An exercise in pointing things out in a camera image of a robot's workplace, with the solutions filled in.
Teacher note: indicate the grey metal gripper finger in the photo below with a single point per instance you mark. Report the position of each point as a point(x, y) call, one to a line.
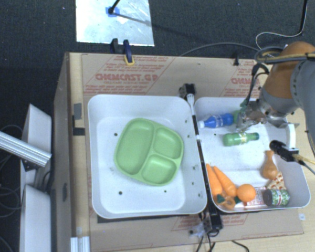
point(249, 125)
point(240, 122)

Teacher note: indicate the brown cardboard board red print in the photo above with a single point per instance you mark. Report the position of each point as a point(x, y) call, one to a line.
point(147, 75)

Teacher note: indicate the small green object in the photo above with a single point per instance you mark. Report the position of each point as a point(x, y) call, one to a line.
point(236, 114)

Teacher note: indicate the orange carrot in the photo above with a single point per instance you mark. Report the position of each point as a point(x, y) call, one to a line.
point(214, 180)
point(225, 181)

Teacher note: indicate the orange fruit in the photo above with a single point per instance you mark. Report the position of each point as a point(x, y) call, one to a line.
point(246, 192)

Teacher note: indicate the red and white packet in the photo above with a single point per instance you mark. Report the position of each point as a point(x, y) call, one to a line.
point(258, 197)

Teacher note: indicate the green can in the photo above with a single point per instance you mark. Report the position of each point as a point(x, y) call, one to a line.
point(278, 197)

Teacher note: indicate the green divided plate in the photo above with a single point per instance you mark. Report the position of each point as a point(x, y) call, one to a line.
point(136, 146)

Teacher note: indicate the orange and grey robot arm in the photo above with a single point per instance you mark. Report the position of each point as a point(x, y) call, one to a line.
point(304, 88)

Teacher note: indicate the green bottle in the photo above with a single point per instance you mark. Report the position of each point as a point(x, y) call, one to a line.
point(236, 138)

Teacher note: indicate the pizza slice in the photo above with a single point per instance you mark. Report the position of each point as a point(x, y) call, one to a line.
point(277, 181)

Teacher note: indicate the tan chicken drumstick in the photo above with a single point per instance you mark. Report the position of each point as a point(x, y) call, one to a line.
point(269, 167)

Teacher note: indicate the blue bottle white cap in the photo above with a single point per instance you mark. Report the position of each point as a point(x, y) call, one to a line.
point(218, 120)

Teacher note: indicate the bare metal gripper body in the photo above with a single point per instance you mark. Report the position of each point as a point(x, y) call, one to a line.
point(270, 116)

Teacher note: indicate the white plastic tray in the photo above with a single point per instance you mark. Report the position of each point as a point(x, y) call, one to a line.
point(239, 161)
point(107, 193)

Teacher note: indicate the black cylinder on white bracket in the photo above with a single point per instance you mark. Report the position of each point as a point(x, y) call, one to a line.
point(281, 148)

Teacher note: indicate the thin black and white rod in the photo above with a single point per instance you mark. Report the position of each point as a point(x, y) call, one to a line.
point(199, 146)

